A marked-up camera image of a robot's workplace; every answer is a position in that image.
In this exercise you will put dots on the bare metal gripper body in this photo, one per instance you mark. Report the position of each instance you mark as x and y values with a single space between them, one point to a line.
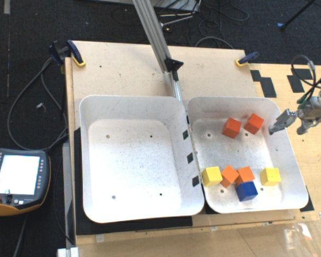
313 112

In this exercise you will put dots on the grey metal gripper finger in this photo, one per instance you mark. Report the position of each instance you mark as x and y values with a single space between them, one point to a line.
281 122
305 127

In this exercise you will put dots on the orange cube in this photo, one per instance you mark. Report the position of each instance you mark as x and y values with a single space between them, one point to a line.
231 128
228 174
254 123
246 174

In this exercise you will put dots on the white plastic tray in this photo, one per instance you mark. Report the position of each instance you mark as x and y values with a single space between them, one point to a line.
133 165
238 154

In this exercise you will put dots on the yellow cube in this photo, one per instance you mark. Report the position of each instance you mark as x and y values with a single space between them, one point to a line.
270 176
211 176

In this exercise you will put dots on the blue cube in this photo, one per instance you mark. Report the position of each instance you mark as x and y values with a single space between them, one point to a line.
246 191

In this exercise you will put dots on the thin black and white rod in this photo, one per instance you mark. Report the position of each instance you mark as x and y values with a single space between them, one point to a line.
194 146

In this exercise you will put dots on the pale wood board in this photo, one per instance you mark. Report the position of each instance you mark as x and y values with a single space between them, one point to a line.
123 71

